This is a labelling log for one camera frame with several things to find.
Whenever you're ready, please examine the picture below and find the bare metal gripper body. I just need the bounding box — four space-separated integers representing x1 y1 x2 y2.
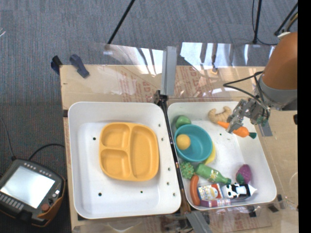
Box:
232 97 271 126

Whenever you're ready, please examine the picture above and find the orange carrot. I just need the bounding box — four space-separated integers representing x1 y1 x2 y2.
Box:
217 121 258 139

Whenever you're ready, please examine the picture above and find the beige croissant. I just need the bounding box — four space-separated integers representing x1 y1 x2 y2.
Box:
207 106 233 124

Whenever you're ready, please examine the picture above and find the white plastic tray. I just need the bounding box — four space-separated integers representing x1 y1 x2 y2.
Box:
167 101 277 211
67 101 182 220

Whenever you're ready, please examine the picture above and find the yellow bowl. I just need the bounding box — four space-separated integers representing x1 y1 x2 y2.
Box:
203 141 217 166

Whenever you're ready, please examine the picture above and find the teal bowl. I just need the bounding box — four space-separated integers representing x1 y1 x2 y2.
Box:
173 124 214 163

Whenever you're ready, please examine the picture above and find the yellow ball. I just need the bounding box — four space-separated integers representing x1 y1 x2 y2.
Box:
176 134 191 151

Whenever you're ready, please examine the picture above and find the green bottle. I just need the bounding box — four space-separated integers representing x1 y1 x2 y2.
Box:
194 163 232 186

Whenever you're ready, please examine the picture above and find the green bumpy ball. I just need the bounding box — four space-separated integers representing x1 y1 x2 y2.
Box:
179 161 195 180

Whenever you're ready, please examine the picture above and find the thin black rod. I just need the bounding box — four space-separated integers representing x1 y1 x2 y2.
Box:
159 100 191 214

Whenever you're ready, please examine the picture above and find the black and white milk carton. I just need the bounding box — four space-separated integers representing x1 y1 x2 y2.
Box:
221 183 258 200

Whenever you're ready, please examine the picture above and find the orange sausage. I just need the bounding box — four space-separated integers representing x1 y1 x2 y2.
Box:
190 175 201 206

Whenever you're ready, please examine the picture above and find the yellow divided plate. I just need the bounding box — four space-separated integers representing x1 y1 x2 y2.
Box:
99 122 160 182

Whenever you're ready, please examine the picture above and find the brown cardboard board red print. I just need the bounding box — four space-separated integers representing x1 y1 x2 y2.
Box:
59 64 299 233

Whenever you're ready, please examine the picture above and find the black block with thin wires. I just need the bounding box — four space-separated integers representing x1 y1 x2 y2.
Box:
153 90 169 107

